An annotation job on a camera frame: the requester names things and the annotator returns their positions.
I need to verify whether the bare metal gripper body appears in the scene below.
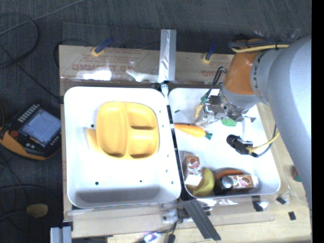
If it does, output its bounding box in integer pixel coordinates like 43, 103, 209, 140
202, 94, 256, 123

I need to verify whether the green broccoli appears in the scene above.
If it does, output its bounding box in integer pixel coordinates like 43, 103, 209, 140
221, 117, 238, 127

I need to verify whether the orange carrot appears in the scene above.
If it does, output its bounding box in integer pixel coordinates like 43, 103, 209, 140
174, 123, 214, 140

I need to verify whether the white plastic tray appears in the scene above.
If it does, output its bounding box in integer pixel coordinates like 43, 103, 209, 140
167, 87, 281, 200
63, 86, 182, 210

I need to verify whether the brown and white carton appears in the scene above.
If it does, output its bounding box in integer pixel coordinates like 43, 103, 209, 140
181, 151, 204, 186
228, 174, 259, 189

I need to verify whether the orange sausage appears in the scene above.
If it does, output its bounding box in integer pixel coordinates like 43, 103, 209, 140
215, 169, 245, 180

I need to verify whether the yellow banana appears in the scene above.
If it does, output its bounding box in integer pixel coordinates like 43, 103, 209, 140
185, 168, 216, 197

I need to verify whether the black can with silver top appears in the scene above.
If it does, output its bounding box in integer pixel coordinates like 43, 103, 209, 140
214, 175, 234, 196

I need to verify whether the yellow divided plate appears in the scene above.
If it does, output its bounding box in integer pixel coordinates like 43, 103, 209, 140
96, 101, 160, 160

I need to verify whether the brown cardboard board red print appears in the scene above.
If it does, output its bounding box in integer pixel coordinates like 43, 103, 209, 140
58, 44, 312, 239

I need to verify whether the black cylinder on white bracket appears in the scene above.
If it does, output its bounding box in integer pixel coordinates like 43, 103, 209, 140
226, 116, 256, 155

